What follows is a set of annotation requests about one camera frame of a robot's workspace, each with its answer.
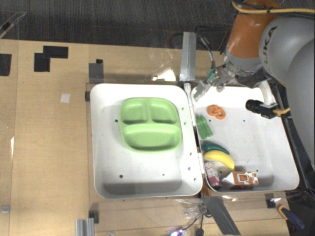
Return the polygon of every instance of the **wooden table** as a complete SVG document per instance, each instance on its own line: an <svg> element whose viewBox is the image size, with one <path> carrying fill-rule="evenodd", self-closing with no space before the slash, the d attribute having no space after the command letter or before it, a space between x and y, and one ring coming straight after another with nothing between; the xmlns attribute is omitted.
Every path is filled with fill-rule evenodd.
<svg viewBox="0 0 315 236"><path fill-rule="evenodd" d="M34 53L42 53L44 45L69 47L68 58L51 59L50 72L34 72ZM87 219L90 209L84 97L89 63L102 59L105 78L116 81L126 74L131 80L148 78L167 68L178 75L181 50L0 40L0 53L12 54L10 76L0 77L0 205L11 207L10 213L0 213L0 235L75 235L75 220ZM209 56L198 51L196 60L196 76L201 78L210 67ZM65 93L71 95L69 103L61 103ZM277 195L287 206L285 194ZM227 204L242 235L289 235L277 211L257 200L245 208L236 207L238 202ZM161 200L143 202L155 207ZM143 203L133 207L132 225L122 223L125 211L113 208L106 225L95 225L95 235L105 236L111 229L117 236L169 235L190 223L176 202L165 200L159 216L145 213ZM103 209L116 207L111 204L105 201ZM158 227L153 226L156 220ZM212 218L205 219L203 228L205 236L221 235Z"/></svg>

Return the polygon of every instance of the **yellow banana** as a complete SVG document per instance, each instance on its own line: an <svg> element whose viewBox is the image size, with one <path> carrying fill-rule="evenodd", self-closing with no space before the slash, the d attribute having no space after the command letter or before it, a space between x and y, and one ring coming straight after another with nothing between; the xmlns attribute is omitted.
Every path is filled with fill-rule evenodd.
<svg viewBox="0 0 315 236"><path fill-rule="evenodd" d="M205 153L205 158L209 160L217 160L225 164L231 170L234 170L234 160L228 154L222 152L221 150L211 150Z"/></svg>

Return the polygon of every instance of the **wooden surface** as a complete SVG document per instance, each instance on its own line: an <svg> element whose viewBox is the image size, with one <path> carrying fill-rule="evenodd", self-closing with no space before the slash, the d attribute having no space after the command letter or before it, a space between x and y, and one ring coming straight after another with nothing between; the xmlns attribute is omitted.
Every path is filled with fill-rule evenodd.
<svg viewBox="0 0 315 236"><path fill-rule="evenodd" d="M3 196L11 196L11 200L3 200L2 196L0 199L1 205L10 202L11 212L1 214L0 235L72 236L75 220L86 219L90 205L103 216L102 223L95 225L97 236L105 236L107 230L114 230L117 236L162 236L189 223L183 216L182 204L174 199L113 202L93 194L84 98L89 62L103 59L108 81L125 79L126 74L127 80L143 80L167 69L178 75L180 50L30 41L0 43L1 53L6 50L18 59L11 66L13 71L18 67L17 84L10 82L14 81L14 73L0 77L0 89L6 89L11 103L1 108L1 114L14 108L16 94L16 116L12 114L10 119L15 123L8 124L14 128L15 136L12 186L10 191L3 191ZM34 72L34 53L42 53L43 45L68 46L68 59L51 59L49 73ZM206 74L210 65L208 54L197 52L196 76ZM8 88L17 90L14 93ZM61 103L63 93L71 94L69 103ZM1 119L1 124L7 125L6 121ZM12 134L0 135L6 141L1 143L2 157L7 155L5 146ZM0 165L2 187L2 183L10 184L11 180L3 174L10 170ZM280 202L286 204L282 197ZM265 207L263 198L247 204L227 201L226 206L243 235L288 235L286 222L275 209ZM204 221L204 229L206 236L220 235L213 219Z"/></svg>

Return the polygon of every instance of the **orange toy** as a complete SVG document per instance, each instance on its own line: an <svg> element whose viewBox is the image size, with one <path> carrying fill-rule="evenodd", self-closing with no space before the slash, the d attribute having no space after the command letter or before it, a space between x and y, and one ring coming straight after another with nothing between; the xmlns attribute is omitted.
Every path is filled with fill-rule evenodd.
<svg viewBox="0 0 315 236"><path fill-rule="evenodd" d="M210 116L214 116L219 120L222 120L225 118L225 112L222 108L218 107L217 105L211 105L207 108L207 113Z"/></svg>

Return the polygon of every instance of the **green plate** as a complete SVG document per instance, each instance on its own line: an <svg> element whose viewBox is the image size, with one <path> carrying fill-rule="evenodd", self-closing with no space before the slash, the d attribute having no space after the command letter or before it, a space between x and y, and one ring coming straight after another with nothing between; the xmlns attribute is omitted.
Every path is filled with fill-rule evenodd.
<svg viewBox="0 0 315 236"><path fill-rule="evenodd" d="M178 112L165 99L128 99L121 106L119 122L124 144L133 151L170 151L182 142Z"/></svg>

